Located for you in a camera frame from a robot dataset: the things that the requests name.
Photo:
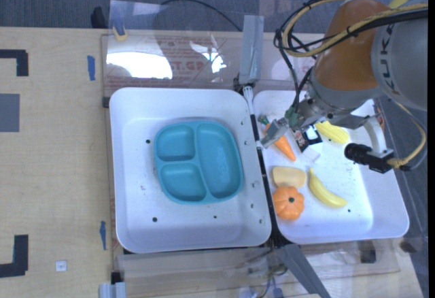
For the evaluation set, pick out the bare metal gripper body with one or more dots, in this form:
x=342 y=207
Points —
x=316 y=114

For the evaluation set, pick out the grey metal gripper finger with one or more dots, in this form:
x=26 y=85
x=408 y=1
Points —
x=276 y=131

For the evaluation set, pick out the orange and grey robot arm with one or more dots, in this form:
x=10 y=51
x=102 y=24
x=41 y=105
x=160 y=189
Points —
x=346 y=62

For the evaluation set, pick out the orange carrot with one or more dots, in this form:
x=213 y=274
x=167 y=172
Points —
x=286 y=148

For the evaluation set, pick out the yellow corn cob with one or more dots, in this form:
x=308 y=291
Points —
x=334 y=133

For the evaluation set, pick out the white carton with black print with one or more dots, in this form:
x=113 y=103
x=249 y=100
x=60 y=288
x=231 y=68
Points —
x=311 y=150

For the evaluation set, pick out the yellow bread slice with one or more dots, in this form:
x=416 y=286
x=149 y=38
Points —
x=289 y=177

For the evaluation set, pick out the orange pumpkin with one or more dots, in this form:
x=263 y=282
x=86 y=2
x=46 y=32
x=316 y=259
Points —
x=288 y=203

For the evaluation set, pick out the yellow banana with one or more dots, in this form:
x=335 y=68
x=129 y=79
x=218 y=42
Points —
x=324 y=194

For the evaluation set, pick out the blue divided plate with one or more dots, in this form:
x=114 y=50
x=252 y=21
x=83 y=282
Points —
x=200 y=160

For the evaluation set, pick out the white plastic tray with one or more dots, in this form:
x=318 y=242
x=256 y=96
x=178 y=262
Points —
x=190 y=228
x=340 y=225

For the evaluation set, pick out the black cylinder on white bracket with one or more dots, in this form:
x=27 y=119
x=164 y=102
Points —
x=363 y=153

